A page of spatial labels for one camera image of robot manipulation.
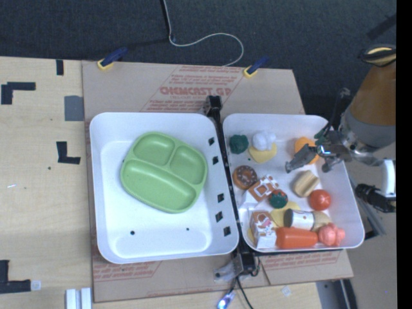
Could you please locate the white carton with pink print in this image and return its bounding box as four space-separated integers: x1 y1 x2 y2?
249 210 278 250

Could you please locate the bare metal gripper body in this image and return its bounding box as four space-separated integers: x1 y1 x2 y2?
317 129 386 167

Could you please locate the green divided plate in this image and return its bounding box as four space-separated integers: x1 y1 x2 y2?
119 131 209 214

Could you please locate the yellow heart-shaped slice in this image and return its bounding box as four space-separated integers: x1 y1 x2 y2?
248 142 278 164

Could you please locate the black block with thin wires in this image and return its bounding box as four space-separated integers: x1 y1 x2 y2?
205 95 223 118
231 251 259 276

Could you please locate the white can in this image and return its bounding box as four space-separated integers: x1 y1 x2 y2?
283 208 315 232

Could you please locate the orange round fruit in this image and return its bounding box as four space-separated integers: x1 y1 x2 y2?
294 136 320 165

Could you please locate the pink lumpy toy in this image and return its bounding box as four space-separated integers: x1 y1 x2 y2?
317 223 346 247

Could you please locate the green and red strawberry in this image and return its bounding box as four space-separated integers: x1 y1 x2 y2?
268 189 289 209

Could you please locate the brown cardboard board, red print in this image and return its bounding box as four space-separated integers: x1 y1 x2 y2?
81 59 354 303

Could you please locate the red tomato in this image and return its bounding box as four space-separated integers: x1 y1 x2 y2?
309 189 332 211

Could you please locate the green broccoli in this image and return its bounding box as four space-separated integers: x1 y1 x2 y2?
229 134 250 155

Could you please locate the tan bread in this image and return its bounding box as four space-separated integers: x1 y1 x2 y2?
292 169 320 198

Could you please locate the white plastic tray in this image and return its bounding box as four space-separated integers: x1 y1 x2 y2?
221 113 366 254
89 111 240 265

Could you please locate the yellow flat slice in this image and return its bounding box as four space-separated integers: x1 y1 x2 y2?
269 201 302 228

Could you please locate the black cylinder on white bracket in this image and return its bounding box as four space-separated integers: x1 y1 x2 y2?
355 158 397 214

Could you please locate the beige round piece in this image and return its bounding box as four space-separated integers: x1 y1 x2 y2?
311 210 332 233

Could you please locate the orange carrot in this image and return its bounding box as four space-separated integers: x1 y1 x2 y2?
275 226 319 250

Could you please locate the brown doughnut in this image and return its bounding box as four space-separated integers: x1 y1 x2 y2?
232 165 258 191

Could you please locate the white cauliflower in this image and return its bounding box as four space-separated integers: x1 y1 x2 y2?
251 130 277 151

